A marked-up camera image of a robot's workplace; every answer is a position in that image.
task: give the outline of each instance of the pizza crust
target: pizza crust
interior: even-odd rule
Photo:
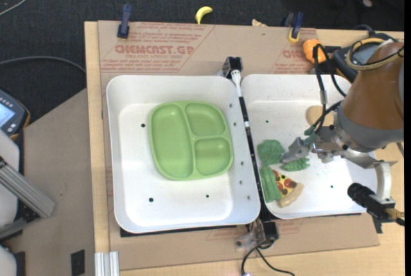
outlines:
[[[300,196],[303,188],[304,188],[304,185],[298,182],[297,185],[294,187],[294,190],[288,196],[285,196],[282,199],[277,201],[278,206],[286,207],[287,205],[290,205]]]

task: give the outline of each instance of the blue clamp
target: blue clamp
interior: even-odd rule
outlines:
[[[121,37],[122,39],[128,38],[128,31],[130,26],[128,22],[130,21],[131,16],[131,5],[125,4],[123,7],[123,15],[121,16],[121,24],[118,26],[117,37]]]
[[[290,34],[288,36],[288,40],[290,40],[293,43],[296,43],[300,37],[300,29],[302,25],[302,12],[297,12],[297,15],[295,15],[294,18],[294,23],[293,27],[290,30]]]

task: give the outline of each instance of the wooden table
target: wooden table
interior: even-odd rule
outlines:
[[[320,41],[327,46],[348,46],[364,37],[364,31],[317,30]],[[403,33],[390,33],[403,38]],[[100,59],[98,45],[98,23],[85,23],[85,52],[87,64],[87,93],[89,100],[89,126],[91,145],[92,195],[94,213],[94,242],[96,252],[110,251],[109,222],[107,211],[107,188],[103,122],[101,120]],[[396,207],[404,210],[404,163],[395,144],[378,151],[378,158],[397,160],[392,166],[392,197]],[[309,254],[268,257],[276,268],[290,270],[303,275],[405,275],[405,230],[395,223],[383,225],[379,235],[380,246]],[[149,268],[123,271],[123,276],[137,275],[240,275],[240,260],[215,263],[197,263],[183,266]],[[261,259],[247,260],[246,270],[255,276],[274,275]]]

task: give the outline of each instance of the green plate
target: green plate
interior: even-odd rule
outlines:
[[[203,179],[231,167],[229,127],[223,112],[213,104],[161,104],[150,113],[149,134],[155,165],[169,179]]]

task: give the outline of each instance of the toy banana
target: toy banana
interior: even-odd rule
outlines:
[[[207,15],[208,13],[212,12],[213,9],[209,6],[203,6],[200,9],[197,10],[197,13],[195,14],[195,20],[197,21],[197,24],[201,23],[201,20],[204,15]]]

